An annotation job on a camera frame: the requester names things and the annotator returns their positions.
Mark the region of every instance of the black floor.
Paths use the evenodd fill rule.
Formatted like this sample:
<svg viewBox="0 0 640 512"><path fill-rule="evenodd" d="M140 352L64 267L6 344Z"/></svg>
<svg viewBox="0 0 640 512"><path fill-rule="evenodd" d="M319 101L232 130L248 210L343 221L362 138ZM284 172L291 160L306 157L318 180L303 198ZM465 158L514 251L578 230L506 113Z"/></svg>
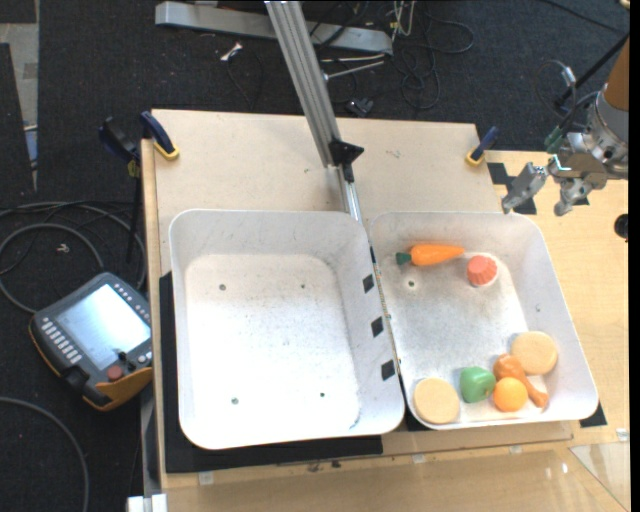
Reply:
<svg viewBox="0 0 640 512"><path fill-rule="evenodd" d="M280 49L274 41L240 39L156 27L151 0L81 0L40 3L38 191L21 133L20 108L10 55L0 45L0 207L45 201L94 201L128 219L134 181L126 164L108 153L98 127L112 116L134 140L138 114L151 108L301 114ZM221 2L262 12L259 2ZM345 5L305 2L318 20L352 21ZM391 2L361 2L355 20L388 29ZM558 118L536 96L536 72L554 59L579 78L629 31L629 12L614 0L423 1L412 34L398 38L384 65L330 82L338 116L350 99L371 99L369 117L474 123L482 136L500 129L497 149L544 150ZM220 56L240 40L245 50L232 63ZM354 52L322 49L322 58ZM579 89L598 90L613 65L607 60ZM325 64L328 74L357 63ZM564 90L555 64L539 75L545 97ZM40 216L0 210L0 237ZM126 232L68 208L58 221L91 221L110 270L134 280L138 261L125 261ZM42 233L0 254L0 279L25 302L42 307L88 280L91 258L56 249L67 239ZM24 260L20 258L27 253ZM9 270L16 261L20 261ZM77 438L91 478L91 511L121 511L127 496L142 492L138 402L99 413L73 396L43 364L28 337L30 315L0 295L0 395L25 400L55 414ZM0 509L80 510L82 473L73 445L38 413L0 403Z"/></svg>

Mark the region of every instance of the black bracket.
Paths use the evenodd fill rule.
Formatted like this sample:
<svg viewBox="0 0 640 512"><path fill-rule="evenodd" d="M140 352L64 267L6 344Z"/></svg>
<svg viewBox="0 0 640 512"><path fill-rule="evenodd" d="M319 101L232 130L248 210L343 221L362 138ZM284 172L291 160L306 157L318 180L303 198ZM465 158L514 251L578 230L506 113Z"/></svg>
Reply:
<svg viewBox="0 0 640 512"><path fill-rule="evenodd" d="M335 165L342 165L342 172L344 173L344 179L349 182L354 182L353 169L351 164L364 153L364 148L343 142L341 140L334 139L329 143L329 151L331 151L331 157Z"/></svg>

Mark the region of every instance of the orange carrot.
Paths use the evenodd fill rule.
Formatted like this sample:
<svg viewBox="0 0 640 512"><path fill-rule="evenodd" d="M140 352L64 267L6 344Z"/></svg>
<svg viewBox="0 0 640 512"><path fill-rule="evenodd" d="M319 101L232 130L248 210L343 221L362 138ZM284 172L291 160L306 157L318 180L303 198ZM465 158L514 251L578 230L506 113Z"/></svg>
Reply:
<svg viewBox="0 0 640 512"><path fill-rule="evenodd" d="M408 253L396 253L396 262L398 265L402 265L408 261L418 266L435 265L436 263L455 258L463 252L464 248L458 247L457 245L416 244Z"/></svg>

